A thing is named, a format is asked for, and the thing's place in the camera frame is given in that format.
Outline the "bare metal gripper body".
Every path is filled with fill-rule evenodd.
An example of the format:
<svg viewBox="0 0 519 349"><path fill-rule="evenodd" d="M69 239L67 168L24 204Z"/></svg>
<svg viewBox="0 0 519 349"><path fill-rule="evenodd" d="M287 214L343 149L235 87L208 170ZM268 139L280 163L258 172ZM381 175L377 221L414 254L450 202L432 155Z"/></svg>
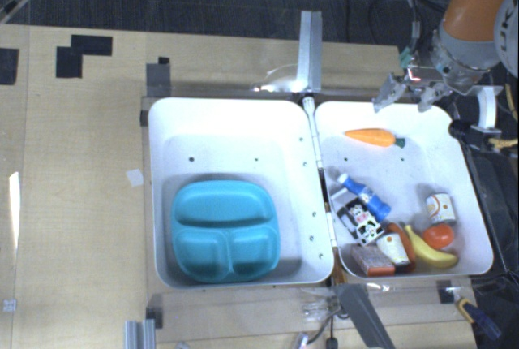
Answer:
<svg viewBox="0 0 519 349"><path fill-rule="evenodd" d="M466 95L485 73L486 68L469 67L449 56L416 54L405 68L405 82L420 95Z"/></svg>

